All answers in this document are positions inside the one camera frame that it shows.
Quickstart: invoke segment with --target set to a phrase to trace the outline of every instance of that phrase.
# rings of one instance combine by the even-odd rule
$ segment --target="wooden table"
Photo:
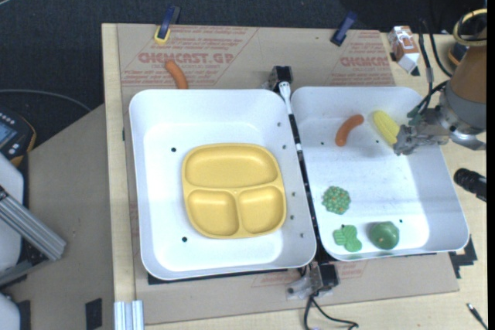
[[[386,35],[381,34],[385,48],[389,45]],[[437,47],[447,64],[446,49],[453,44],[450,36],[436,36]],[[102,25],[105,108],[108,138],[108,176],[111,204],[111,234],[114,271],[114,297],[116,301],[134,301],[136,299],[133,258],[131,249],[131,227],[129,222],[128,188],[126,172],[125,143],[122,140],[123,112],[121,101],[121,78],[119,69],[118,26]],[[426,40],[428,53],[432,54],[429,41]],[[427,84],[424,77],[408,75],[396,63],[391,63],[396,85],[410,87],[425,95]],[[435,82],[446,79],[434,65]],[[480,136],[486,141],[486,134]],[[459,168],[467,168],[486,174],[486,152],[470,151],[467,148],[449,142],[442,147],[445,162],[450,173]],[[460,291],[448,294],[434,294],[413,298],[400,298],[354,304],[341,304],[326,307],[329,315],[356,321],[362,329],[398,328],[482,328],[469,313],[467,303],[473,304],[485,321],[488,321],[487,287],[487,228],[486,203],[474,194],[456,185],[463,211],[469,225],[477,261],[473,266],[462,267],[459,279]],[[302,328],[301,309],[267,312],[252,315],[213,318],[180,323],[148,325],[153,330],[172,329],[251,329],[251,328]],[[312,327],[336,328],[315,309],[311,310],[309,323]]]

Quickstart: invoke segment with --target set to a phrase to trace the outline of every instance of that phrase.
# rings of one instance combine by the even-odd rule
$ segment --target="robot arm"
[[[472,150],[486,150],[486,143],[476,137],[486,131],[486,27],[477,41],[469,41],[452,78],[429,95],[436,90],[440,91],[439,103],[411,112],[408,125],[400,126],[395,154],[409,155],[418,146],[444,145],[449,140]]]

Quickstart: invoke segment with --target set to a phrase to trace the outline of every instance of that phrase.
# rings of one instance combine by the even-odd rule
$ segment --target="orange hot dog toy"
[[[184,74],[183,70],[180,69],[174,61],[168,60],[165,63],[165,69],[172,75],[173,80],[176,82],[177,88],[182,90],[189,88],[186,75]]]
[[[340,126],[337,134],[335,135],[335,143],[337,146],[344,146],[347,143],[347,137],[353,128],[361,125],[364,122],[364,117],[361,114],[355,114],[349,117]]]

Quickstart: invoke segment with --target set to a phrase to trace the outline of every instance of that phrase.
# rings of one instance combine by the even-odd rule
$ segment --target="black cable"
[[[429,100],[430,100],[431,96],[432,96],[435,92],[440,91],[440,90],[443,90],[443,88],[447,85],[447,83],[448,83],[448,82],[449,82],[449,81],[448,81],[448,80],[446,80],[446,81],[444,81],[444,82],[440,83],[439,85],[437,85],[436,87],[432,88],[432,92],[431,92],[431,93],[428,93],[428,94],[427,94],[427,95],[426,95],[426,96],[422,99],[422,101],[421,101],[421,102],[419,102],[419,104],[417,104],[417,105],[415,106],[415,108],[414,108],[411,112],[409,112],[409,114],[416,115],[416,114],[417,114],[417,113],[418,113],[421,109],[425,109],[425,107],[424,107],[424,103],[426,103],[427,101],[428,101],[428,103],[429,103]]]
[[[312,330],[309,326],[308,326],[308,315],[309,315],[309,309],[311,308],[311,305],[313,304],[316,309],[318,309],[318,311],[327,319],[331,320],[331,321],[337,321],[339,323],[346,323],[348,325],[350,325],[350,327],[347,329],[347,330],[351,330],[353,328],[358,328],[359,325],[355,322],[355,321],[346,321],[346,320],[343,320],[343,319],[336,319],[336,318],[332,318],[331,316],[329,316],[327,313],[324,312],[324,310],[321,309],[321,307],[318,305],[318,303],[315,301],[315,296],[318,295],[318,292],[314,293],[314,294],[311,294],[309,297],[308,297],[308,302],[306,303],[306,308],[304,310],[304,328],[305,330]]]
[[[422,20],[422,24],[426,28],[426,32],[429,35],[430,42],[432,44],[433,55],[435,56],[435,61],[437,62],[439,68],[442,70],[444,74],[446,74],[448,77],[452,77],[452,74],[443,66],[442,61],[440,60],[439,52],[436,49],[435,38],[433,37],[432,30],[429,28],[428,23],[426,22],[425,19]]]
[[[301,275],[301,277],[304,277],[306,275],[306,271],[308,269],[308,266],[304,266],[303,268],[298,268],[297,271]]]
[[[446,7],[442,10],[439,16],[439,20],[436,21],[435,13],[433,12],[433,0],[428,0],[428,6],[430,8],[430,21],[432,22],[433,29],[435,32],[440,32],[440,27],[442,26],[442,18],[443,18],[443,13],[446,10]]]
[[[421,25],[422,24],[420,23],[419,27],[418,27],[418,35],[419,35],[418,41],[419,41],[419,49],[421,50],[421,54],[423,55],[423,60],[425,61],[426,79],[428,81],[428,94],[425,97],[425,105],[419,111],[420,114],[424,114],[426,109],[428,108],[428,105],[430,105],[430,99],[432,98],[433,72],[432,72],[432,65],[430,64],[430,61],[428,58],[428,54],[426,53],[425,39],[423,38],[423,31],[422,31]]]
[[[82,102],[75,100],[71,97],[67,97],[62,94],[57,94],[54,92],[49,92],[49,91],[41,91],[41,90],[17,90],[17,89],[12,89],[12,90],[0,90],[0,94],[38,94],[38,95],[48,95],[50,97],[57,97],[60,99],[68,100],[77,106],[81,106],[85,111],[88,113],[91,111],[91,108],[83,104]]]

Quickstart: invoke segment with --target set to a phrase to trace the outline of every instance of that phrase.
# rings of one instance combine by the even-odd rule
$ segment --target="power cord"
[[[309,297],[308,297],[308,302],[306,303],[306,308],[304,310],[304,329],[305,330],[314,330],[313,328],[310,328],[308,326],[308,315],[309,315],[309,309],[311,308],[312,305],[314,305],[316,307],[316,309],[318,309],[318,311],[327,319],[331,320],[331,321],[337,321],[339,323],[346,323],[349,325],[349,327],[347,328],[347,330],[351,330],[352,328],[358,328],[359,325],[355,322],[355,321],[347,321],[347,320],[343,320],[343,319],[336,319],[336,318],[332,318],[331,316],[329,316],[327,313],[324,312],[324,310],[321,309],[321,307],[318,305],[318,303],[315,301],[315,297],[318,295],[318,292],[316,293],[313,293],[311,294]]]
[[[439,68],[442,70],[442,72],[445,75],[447,75],[448,77],[452,77],[452,74],[443,66],[442,61],[440,60],[439,52],[436,49],[435,38],[433,36],[432,30],[428,27],[428,23],[426,22],[425,19],[421,19],[420,23],[426,28],[426,32],[429,35],[430,42],[432,44],[433,55],[435,56],[435,61],[439,65]]]
[[[433,90],[433,70],[432,65],[430,64],[428,54],[425,48],[425,39],[423,37],[422,24],[420,23],[418,27],[418,35],[419,35],[419,49],[421,50],[421,54],[423,55],[423,60],[425,61],[426,67],[426,80],[428,81],[428,94],[425,97],[425,105],[419,111],[420,114],[424,114],[428,105],[430,105],[430,99],[432,98],[432,90]]]
[[[421,102],[419,102],[419,104],[417,104],[415,106],[414,109],[412,109],[409,113],[408,113],[408,118],[411,118],[412,120],[409,122],[410,125],[412,124],[416,124],[416,122],[418,121],[417,118],[419,117],[418,114],[424,114],[426,112],[426,109],[428,108],[428,105],[430,103],[430,100],[432,98],[432,95],[437,92],[437,91],[440,91],[440,90],[443,90],[445,88],[445,86],[447,85],[449,81],[446,80],[442,83],[440,83],[439,85],[437,85],[436,87],[432,88],[427,94],[426,96],[422,99]]]

